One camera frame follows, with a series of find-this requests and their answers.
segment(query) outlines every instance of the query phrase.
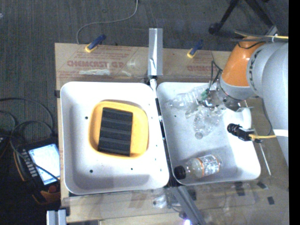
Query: plastic bottle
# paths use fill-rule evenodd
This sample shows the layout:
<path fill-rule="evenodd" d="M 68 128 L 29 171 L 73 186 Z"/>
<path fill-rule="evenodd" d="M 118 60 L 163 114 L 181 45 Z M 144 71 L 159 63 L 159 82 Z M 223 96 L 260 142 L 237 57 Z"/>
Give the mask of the plastic bottle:
<path fill-rule="evenodd" d="M 218 173 L 223 166 L 223 161 L 218 155 L 206 155 L 192 158 L 185 164 L 175 167 L 174 175 L 178 180 L 199 180 L 205 176 Z"/>
<path fill-rule="evenodd" d="M 195 137 L 201 139 L 208 135 L 219 124 L 224 111 L 224 108 L 200 107 L 199 112 L 195 115 L 193 124 Z"/>
<path fill-rule="evenodd" d="M 167 105 L 171 108 L 177 108 L 185 111 L 197 108 L 199 102 L 202 101 L 203 96 L 205 95 L 206 89 L 207 85 L 204 85 L 195 87 L 189 92 L 177 94 L 175 98 L 167 101 Z"/>

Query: table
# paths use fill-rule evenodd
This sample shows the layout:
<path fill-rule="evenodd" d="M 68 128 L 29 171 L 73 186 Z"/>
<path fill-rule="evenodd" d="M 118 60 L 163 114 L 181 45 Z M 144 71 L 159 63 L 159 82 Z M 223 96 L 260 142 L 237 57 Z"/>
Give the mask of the table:
<path fill-rule="evenodd" d="M 144 82 L 147 79 L 148 48 L 100 45 L 93 53 L 85 45 L 55 44 L 56 90 L 70 81 Z M 210 79 L 211 61 L 221 68 L 230 52 L 199 50 L 193 59 L 188 50 L 163 49 L 163 78 L 157 82 L 200 82 Z M 267 133 L 259 98 L 247 100 L 253 126 Z M 60 99 L 58 105 L 61 167 L 61 205 L 67 209 L 67 223 L 98 220 L 101 224 L 182 224 L 176 201 L 169 188 L 108 194 L 72 196 L 64 184 Z M 264 221 L 278 224 L 289 219 L 288 168 L 276 140 L 255 144 L 262 172 L 257 180 L 243 183 L 218 183 L 189 187 L 195 204 L 205 220 L 216 224 L 248 224 Z"/>

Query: metal bracket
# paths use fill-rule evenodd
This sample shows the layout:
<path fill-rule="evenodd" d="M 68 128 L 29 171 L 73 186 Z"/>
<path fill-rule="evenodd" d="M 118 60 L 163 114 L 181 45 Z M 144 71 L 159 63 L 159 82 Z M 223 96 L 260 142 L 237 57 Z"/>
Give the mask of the metal bracket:
<path fill-rule="evenodd" d="M 47 211 L 46 221 L 47 225 L 67 225 L 67 212 L 65 209 L 58 211 Z"/>
<path fill-rule="evenodd" d="M 266 33 L 266 36 L 276 36 L 278 33 L 276 26 L 271 26 L 269 31 Z"/>
<path fill-rule="evenodd" d="M 163 75 L 163 29 L 149 29 L 148 77 Z"/>
<path fill-rule="evenodd" d="M 185 212 L 192 224 L 206 225 L 202 214 L 195 205 L 185 186 L 171 187 L 170 191 L 172 192 L 176 200 L 179 202 L 179 204 L 182 207 L 182 210 Z"/>

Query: black sponge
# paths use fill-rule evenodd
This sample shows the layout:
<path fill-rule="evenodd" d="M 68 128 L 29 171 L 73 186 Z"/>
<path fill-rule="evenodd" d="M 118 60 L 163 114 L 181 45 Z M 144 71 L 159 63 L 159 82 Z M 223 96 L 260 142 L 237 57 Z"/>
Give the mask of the black sponge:
<path fill-rule="evenodd" d="M 98 151 L 130 156 L 132 112 L 104 107 Z"/>

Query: cable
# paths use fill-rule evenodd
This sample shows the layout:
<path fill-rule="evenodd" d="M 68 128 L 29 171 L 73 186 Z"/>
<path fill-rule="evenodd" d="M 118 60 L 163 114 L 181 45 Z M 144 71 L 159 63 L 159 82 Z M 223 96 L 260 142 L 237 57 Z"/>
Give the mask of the cable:
<path fill-rule="evenodd" d="M 275 138 L 276 135 L 269 135 L 269 136 L 259 136 L 259 135 L 255 135 L 255 134 L 249 134 L 248 135 L 252 140 L 255 139 L 266 139 L 266 138 Z"/>
<path fill-rule="evenodd" d="M 9 169 L 10 169 L 10 159 L 11 159 L 11 154 L 6 152 L 8 149 L 8 143 L 5 145 L 5 149 L 3 153 L 0 155 L 0 159 L 5 159 L 6 161 L 6 167 L 3 167 L 3 172 L 0 176 L 0 187 L 4 184 L 5 178 L 8 177 L 9 174 Z"/>
<path fill-rule="evenodd" d="M 216 66 L 216 68 L 218 69 L 217 75 L 215 76 L 215 79 L 214 79 L 214 80 L 212 80 L 212 78 L 213 78 L 213 66 Z M 221 73 L 222 71 L 223 71 L 223 70 L 215 63 L 215 61 L 212 60 L 212 61 L 211 61 L 210 84 L 209 84 L 208 91 L 211 89 L 212 84 L 214 84 L 214 83 L 217 81 L 217 79 L 218 79 L 218 77 L 219 77 L 219 75 L 220 75 L 220 73 Z"/>
<path fill-rule="evenodd" d="M 265 43 L 265 42 L 257 42 L 257 43 L 254 43 L 253 45 L 249 46 L 249 47 L 242 47 L 242 46 L 240 45 L 240 43 L 238 42 L 238 46 L 239 46 L 240 48 L 243 48 L 243 49 L 250 49 L 250 48 L 252 48 L 252 47 L 254 47 L 254 46 L 256 46 L 256 45 L 258 45 L 258 44 L 260 44 L 260 43 Z"/>
<path fill-rule="evenodd" d="M 36 100 L 32 100 L 32 99 L 29 99 L 29 98 L 23 98 L 23 97 L 6 97 L 6 98 L 0 98 L 0 102 L 4 102 L 4 101 L 9 101 L 9 100 L 22 100 L 22 101 L 28 101 L 28 102 L 31 102 L 31 103 L 35 103 L 35 104 L 38 104 L 39 106 L 41 106 L 49 115 L 50 119 L 51 119 L 51 129 L 53 130 L 53 126 L 54 126 L 54 122 L 53 122 L 53 117 L 52 117 L 52 114 L 51 112 L 49 111 L 49 109 L 44 106 L 42 103 L 36 101 Z"/>
<path fill-rule="evenodd" d="M 273 126 L 272 126 L 271 121 L 270 121 L 270 119 L 269 119 L 269 117 L 267 115 L 266 106 L 264 104 L 264 100 L 263 99 L 262 99 L 262 110 L 263 110 L 263 114 L 264 114 L 265 118 L 267 119 L 267 121 L 268 121 L 268 123 L 270 125 L 270 129 L 269 129 L 269 132 L 267 134 L 267 136 L 269 136 L 271 134 L 272 130 L 273 130 Z"/>
<path fill-rule="evenodd" d="M 14 129 L 12 130 L 12 132 L 11 132 L 11 135 L 13 136 L 14 132 L 17 129 L 19 129 L 21 126 L 24 126 L 24 125 L 27 125 L 27 124 L 30 124 L 30 123 L 40 123 L 40 124 L 43 124 L 43 125 L 45 125 L 49 129 L 49 131 L 51 132 L 51 135 L 54 134 L 53 130 L 51 129 L 51 127 L 47 123 L 45 123 L 43 121 L 38 121 L 38 120 L 31 120 L 31 121 L 22 122 L 19 125 L 15 126 Z"/>
<path fill-rule="evenodd" d="M 244 39 L 240 39 L 240 38 L 232 38 L 231 39 L 232 42 L 261 42 L 261 43 L 267 43 L 267 42 L 288 42 L 288 38 L 287 37 L 281 37 L 281 36 L 265 36 L 265 37 L 257 37 L 257 38 L 244 38 Z"/>
<path fill-rule="evenodd" d="M 10 143 L 11 148 L 12 148 L 13 151 L 14 151 L 19 157 L 21 157 L 25 162 L 29 162 L 29 163 L 31 163 L 32 165 L 34 165 L 35 167 L 37 167 L 37 168 L 43 170 L 44 172 L 48 173 L 51 177 L 53 177 L 53 178 L 56 179 L 57 181 L 60 180 L 58 177 L 56 177 L 55 175 L 53 175 L 51 172 L 49 172 L 49 171 L 47 171 L 46 169 L 42 168 L 41 166 L 37 165 L 35 162 L 31 161 L 30 159 L 25 158 L 25 157 L 24 157 L 24 156 L 23 156 L 23 155 L 15 148 L 15 146 L 13 145 L 12 139 L 18 140 L 16 137 L 10 136 L 10 135 L 3 135 L 3 134 L 1 134 L 1 136 L 9 137 L 9 143 Z"/>
<path fill-rule="evenodd" d="M 172 208 L 175 212 L 182 212 L 181 206 L 173 206 L 173 205 L 171 204 L 171 208 Z"/>
<path fill-rule="evenodd" d="M 132 18 L 132 17 L 136 14 L 136 12 L 137 12 L 137 7 L 138 7 L 138 0 L 136 0 L 136 6 L 135 6 L 135 11 L 134 11 L 134 13 L 133 13 L 132 15 L 130 15 L 129 17 L 127 17 L 127 18 L 118 19 L 118 20 L 114 20 L 114 21 L 91 22 L 91 23 L 88 23 L 88 24 L 82 26 L 82 27 L 77 31 L 77 34 L 76 34 L 77 44 L 79 44 L 78 35 L 79 35 L 80 31 L 81 31 L 82 29 L 84 29 L 85 27 L 90 26 L 90 25 L 93 25 L 93 24 L 117 23 L 117 22 L 122 22 L 122 21 L 128 20 L 128 19 Z"/>
<path fill-rule="evenodd" d="M 10 112 L 6 112 L 6 111 L 1 111 L 1 110 L 0 110 L 0 113 L 2 113 L 2 114 L 7 114 L 8 116 L 10 116 L 10 118 L 12 119 L 13 124 L 14 124 L 13 128 L 16 126 L 17 121 L 16 121 L 15 117 L 14 117 Z"/>

